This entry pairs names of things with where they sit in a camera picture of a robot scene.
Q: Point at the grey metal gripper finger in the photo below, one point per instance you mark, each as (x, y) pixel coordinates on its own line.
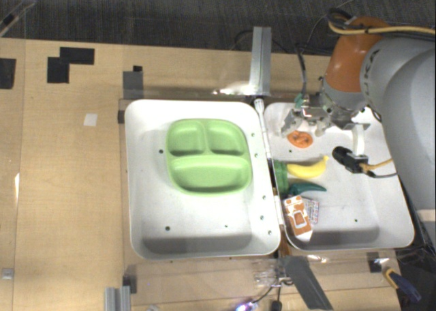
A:
(289, 123)
(322, 128)

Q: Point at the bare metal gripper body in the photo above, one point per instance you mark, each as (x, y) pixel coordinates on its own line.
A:
(320, 108)

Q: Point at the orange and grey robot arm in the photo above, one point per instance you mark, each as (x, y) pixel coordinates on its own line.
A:
(402, 98)

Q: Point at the orange doughnut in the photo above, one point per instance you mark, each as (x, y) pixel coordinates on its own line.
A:
(299, 140)

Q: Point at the yellow banana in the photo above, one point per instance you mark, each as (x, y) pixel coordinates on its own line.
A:
(306, 170)

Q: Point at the light green ribbed toy vegetable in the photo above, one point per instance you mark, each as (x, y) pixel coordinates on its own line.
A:
(281, 176)

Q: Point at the dark green toy pepper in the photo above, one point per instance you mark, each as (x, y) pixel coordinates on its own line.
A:
(306, 188)

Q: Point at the white plastic tray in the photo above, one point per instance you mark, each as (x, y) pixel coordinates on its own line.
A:
(204, 227)
(351, 207)

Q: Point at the small colourful printed packet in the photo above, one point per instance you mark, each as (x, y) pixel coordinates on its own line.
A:
(314, 212)

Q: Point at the green divided plate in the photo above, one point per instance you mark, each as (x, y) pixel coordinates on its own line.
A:
(207, 170)

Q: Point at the orange and white carton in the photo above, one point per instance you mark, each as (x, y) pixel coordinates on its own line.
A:
(296, 219)

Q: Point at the black cylinder on white bracket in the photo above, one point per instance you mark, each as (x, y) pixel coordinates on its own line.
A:
(349, 159)

